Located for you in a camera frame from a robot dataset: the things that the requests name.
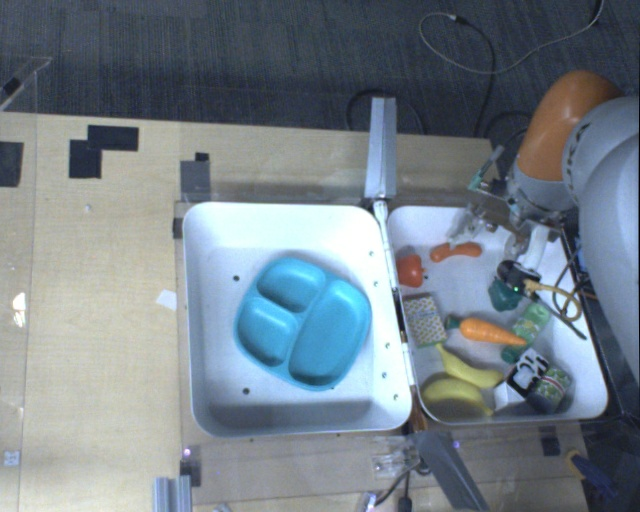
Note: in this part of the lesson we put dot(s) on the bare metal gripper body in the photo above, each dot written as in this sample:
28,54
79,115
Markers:
500,202

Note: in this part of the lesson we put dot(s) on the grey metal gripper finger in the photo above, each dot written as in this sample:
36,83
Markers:
461,227
482,221

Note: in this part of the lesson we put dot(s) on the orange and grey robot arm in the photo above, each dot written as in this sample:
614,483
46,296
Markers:
605,210

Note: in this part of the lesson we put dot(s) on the orange toy sausage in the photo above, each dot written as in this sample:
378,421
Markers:
457,251

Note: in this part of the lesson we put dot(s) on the red toy pepper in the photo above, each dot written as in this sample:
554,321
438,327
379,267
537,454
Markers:
409,271

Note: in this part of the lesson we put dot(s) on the teal toy broccoli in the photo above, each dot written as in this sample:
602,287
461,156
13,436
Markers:
504,297

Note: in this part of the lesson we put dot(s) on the yellow patterned carton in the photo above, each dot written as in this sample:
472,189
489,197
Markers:
424,321

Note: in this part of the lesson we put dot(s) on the orange toy carrot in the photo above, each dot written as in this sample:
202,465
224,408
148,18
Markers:
485,331

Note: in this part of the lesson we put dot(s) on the green plastic bottle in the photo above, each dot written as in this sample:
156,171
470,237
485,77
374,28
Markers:
527,327

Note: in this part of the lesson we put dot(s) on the yellow banana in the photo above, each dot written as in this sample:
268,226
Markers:
452,392
470,372

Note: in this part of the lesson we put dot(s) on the black and white carton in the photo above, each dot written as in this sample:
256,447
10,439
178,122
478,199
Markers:
525,372

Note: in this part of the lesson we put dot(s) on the blue divided plate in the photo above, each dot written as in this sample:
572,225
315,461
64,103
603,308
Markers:
325,325

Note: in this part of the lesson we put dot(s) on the green and white can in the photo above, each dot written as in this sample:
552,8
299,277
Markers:
550,390

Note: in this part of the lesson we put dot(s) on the white plastic tray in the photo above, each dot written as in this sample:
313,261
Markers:
220,325
580,380

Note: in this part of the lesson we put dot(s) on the black cylinder on white bracket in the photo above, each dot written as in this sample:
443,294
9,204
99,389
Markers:
515,275

